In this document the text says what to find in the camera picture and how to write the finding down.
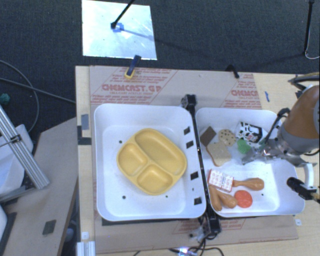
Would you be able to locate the tan bread slice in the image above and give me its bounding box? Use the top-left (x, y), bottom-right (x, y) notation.
top-left (205, 141), bottom-right (232, 168)

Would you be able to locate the tan chocolate chip biscuit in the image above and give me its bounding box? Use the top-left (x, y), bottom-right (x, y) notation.
top-left (218, 128), bottom-right (237, 148)

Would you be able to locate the brown chicken drumstick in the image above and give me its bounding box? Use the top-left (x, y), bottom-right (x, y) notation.
top-left (216, 191), bottom-right (239, 209)
top-left (232, 177), bottom-right (265, 191)

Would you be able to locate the thin black and white rod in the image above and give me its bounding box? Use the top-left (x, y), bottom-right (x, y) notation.
top-left (187, 104), bottom-right (217, 222)

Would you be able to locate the white plastic tray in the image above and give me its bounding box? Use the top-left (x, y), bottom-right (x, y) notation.
top-left (194, 107), bottom-right (306, 218)
top-left (93, 102), bottom-right (207, 222)

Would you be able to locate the orange round slice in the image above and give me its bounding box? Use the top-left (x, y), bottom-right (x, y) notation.
top-left (234, 190), bottom-right (254, 209)

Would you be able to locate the brown square cracker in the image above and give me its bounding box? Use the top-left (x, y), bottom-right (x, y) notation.
top-left (199, 126), bottom-right (218, 147)

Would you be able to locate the black and white carton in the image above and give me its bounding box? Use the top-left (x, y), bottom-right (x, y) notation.
top-left (235, 121), bottom-right (264, 145)

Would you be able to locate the green toy vegetable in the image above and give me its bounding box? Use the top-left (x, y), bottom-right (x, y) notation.
top-left (236, 138), bottom-right (252, 155)

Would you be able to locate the orange sausage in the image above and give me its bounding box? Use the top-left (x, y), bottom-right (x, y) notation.
top-left (208, 185), bottom-right (224, 212)

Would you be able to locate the black cylinder on white bracket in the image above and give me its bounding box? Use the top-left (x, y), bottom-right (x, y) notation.
top-left (286, 162), bottom-right (317, 201)

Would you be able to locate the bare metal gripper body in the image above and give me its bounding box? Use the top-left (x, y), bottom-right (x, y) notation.
top-left (258, 138), bottom-right (302, 167)

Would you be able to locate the yellow divided plate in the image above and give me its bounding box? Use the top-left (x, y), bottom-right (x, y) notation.
top-left (116, 127), bottom-right (188, 196)

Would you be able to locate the brown cardboard board red print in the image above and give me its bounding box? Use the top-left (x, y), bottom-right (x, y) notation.
top-left (88, 65), bottom-right (300, 247)

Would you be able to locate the red and white packet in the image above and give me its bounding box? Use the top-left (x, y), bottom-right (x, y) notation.
top-left (207, 169), bottom-right (235, 193)

